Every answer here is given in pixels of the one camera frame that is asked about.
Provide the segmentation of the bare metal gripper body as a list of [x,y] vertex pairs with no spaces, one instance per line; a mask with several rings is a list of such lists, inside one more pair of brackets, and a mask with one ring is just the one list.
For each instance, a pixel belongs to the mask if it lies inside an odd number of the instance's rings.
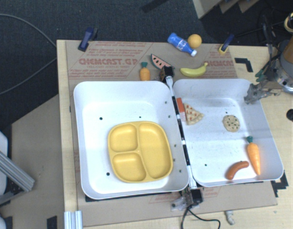
[[293,94],[293,78],[287,74],[268,73],[263,74],[262,91],[265,96],[280,95],[285,92]]

